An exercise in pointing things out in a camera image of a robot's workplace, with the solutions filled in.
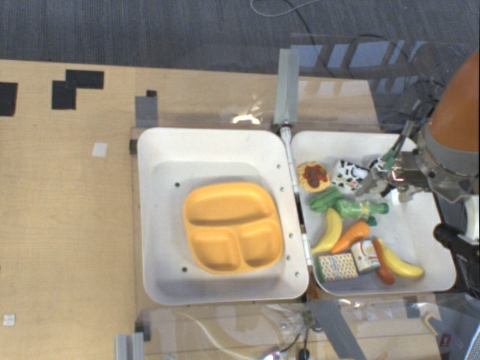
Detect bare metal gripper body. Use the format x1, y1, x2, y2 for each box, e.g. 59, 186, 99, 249
382, 151, 480, 205

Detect black and white cow-print carton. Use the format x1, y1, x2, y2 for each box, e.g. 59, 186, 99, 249
331, 159, 371, 195

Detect green plastic bottle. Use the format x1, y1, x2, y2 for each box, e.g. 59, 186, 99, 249
334, 197, 390, 219

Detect green toy pea pods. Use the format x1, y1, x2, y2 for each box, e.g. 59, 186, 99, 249
308, 186, 343, 213

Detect white plastic tray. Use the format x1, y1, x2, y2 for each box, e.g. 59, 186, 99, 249
136, 127, 311, 307
290, 130, 458, 297

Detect toy spaghetti with meatballs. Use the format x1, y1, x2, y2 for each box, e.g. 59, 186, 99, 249
295, 161, 332, 194

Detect orange carrot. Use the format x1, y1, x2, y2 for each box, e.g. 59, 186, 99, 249
330, 217, 377, 255

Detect yellow banana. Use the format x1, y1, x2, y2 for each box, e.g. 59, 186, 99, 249
310, 206, 344, 256
376, 238, 425, 279

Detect white and red small can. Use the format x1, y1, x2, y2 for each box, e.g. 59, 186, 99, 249
350, 238, 383, 275

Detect orange-red sausage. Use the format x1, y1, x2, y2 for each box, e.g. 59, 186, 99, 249
371, 238, 396, 287

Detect thin black and white rod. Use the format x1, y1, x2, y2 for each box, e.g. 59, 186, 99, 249
280, 124, 314, 268

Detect yellow and green packet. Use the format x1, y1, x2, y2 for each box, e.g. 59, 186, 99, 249
315, 252, 359, 284

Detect orange divided plate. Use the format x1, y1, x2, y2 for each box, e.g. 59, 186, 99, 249
181, 181, 285, 275

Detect black cylinder on white bracket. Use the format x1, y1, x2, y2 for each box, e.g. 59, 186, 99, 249
433, 195, 480, 294

